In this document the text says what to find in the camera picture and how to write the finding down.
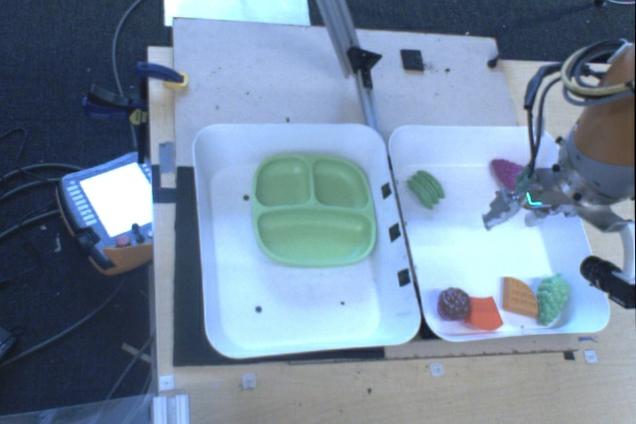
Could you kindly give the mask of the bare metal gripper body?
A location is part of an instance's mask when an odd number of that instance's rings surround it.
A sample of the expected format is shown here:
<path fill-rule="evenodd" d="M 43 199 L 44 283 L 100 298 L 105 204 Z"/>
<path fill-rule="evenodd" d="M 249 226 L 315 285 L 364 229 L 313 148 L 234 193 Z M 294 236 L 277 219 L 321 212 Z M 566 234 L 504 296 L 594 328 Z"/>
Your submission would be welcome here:
<path fill-rule="evenodd" d="M 515 193 L 538 216 L 578 216 L 599 230 L 620 230 L 627 225 L 627 219 L 612 209 L 622 198 L 602 190 L 572 168 L 552 166 L 533 172 L 525 168 L 515 184 Z"/>

